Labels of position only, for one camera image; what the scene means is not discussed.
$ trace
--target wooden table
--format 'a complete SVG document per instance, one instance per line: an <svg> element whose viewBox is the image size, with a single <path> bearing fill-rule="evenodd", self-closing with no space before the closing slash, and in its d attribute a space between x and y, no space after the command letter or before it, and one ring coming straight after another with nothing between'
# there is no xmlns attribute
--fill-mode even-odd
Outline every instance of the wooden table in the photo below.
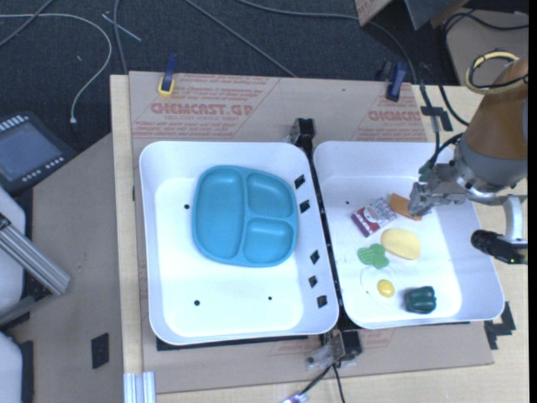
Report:
<svg viewBox="0 0 537 403"><path fill-rule="evenodd" d="M413 86L419 105L423 104L417 86ZM452 106L462 115L471 116L480 97L465 87L446 88ZM428 89L431 101L442 105L437 88ZM117 231L123 327L123 368L125 373L143 372L143 351L138 298L138 265L133 203L133 161L129 113L128 76L111 76L112 135L117 201ZM455 130L463 127L454 123ZM430 124L425 129L432 141ZM442 133L441 140L448 134ZM527 193L526 181L519 183L517 193ZM524 204L524 237L528 237L527 207ZM483 228L504 233L503 209L476 205ZM385 374L343 378L347 402L353 401L456 401L503 402L529 401L529 325L528 268L507 266L496 262L505 300L509 302L516 330L498 340L499 350L493 352L494 364L464 369L428 370L413 373ZM304 388L305 383L284 383L224 390L205 390L180 394L158 395L159 403L171 402L280 402ZM312 402L340 401L333 376L327 375L309 393Z"/></svg>

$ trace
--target green pepper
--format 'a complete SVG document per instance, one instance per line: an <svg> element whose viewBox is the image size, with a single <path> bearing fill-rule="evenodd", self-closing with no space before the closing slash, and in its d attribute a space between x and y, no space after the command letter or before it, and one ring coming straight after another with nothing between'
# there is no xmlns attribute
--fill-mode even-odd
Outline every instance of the green pepper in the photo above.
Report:
<svg viewBox="0 0 537 403"><path fill-rule="evenodd" d="M436 309L435 289L432 286L422 286L408 290L404 294L406 310L417 313L431 313Z"/></svg>

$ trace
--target blue divided plate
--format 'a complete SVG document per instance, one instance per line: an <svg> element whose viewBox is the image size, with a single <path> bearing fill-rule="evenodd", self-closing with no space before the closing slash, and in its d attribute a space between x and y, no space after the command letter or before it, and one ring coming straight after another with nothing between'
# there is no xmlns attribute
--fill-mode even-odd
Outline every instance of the blue divided plate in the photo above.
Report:
<svg viewBox="0 0 537 403"><path fill-rule="evenodd" d="M221 263L268 267L295 250L295 194L281 178L218 165L198 180L192 208L196 247Z"/></svg>

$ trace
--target orange object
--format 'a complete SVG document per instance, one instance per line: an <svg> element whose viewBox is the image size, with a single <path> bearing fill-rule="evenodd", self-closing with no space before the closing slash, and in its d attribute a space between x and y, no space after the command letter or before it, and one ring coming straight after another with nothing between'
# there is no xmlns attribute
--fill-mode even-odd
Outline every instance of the orange object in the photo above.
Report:
<svg viewBox="0 0 537 403"><path fill-rule="evenodd" d="M389 206L390 208L401 214L405 215L406 217L409 217L410 219L414 219L415 221L421 221L421 217L413 217L409 213L409 203L410 200L407 198L404 198L398 194L392 194L392 196L389 198Z"/></svg>
<svg viewBox="0 0 537 403"><path fill-rule="evenodd" d="M507 66L494 84L502 85L517 79L527 81L528 69L528 57L518 59ZM528 139L523 129L528 83L519 81L514 86L509 89L499 87L496 93L483 93L485 97L465 133L473 151L502 160L528 159Z"/></svg>

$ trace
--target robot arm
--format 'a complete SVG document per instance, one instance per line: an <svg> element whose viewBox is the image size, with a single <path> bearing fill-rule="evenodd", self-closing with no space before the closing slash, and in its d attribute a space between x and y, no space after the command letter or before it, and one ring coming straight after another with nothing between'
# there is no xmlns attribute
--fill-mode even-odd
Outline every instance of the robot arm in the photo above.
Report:
<svg viewBox="0 0 537 403"><path fill-rule="evenodd" d="M509 58L511 62L494 84L479 87L472 82L472 71L487 55L474 61L467 83L485 97L467 131L456 138L453 159L447 164L428 162L420 170L420 182L414 183L410 193L409 212L422 216L432 207L461 204L466 199L502 205L506 234L479 230L472 236L472 244L504 262L523 263L528 245L522 239L520 203L526 196L498 193L528 176L528 58L503 52L490 55L489 59Z"/></svg>

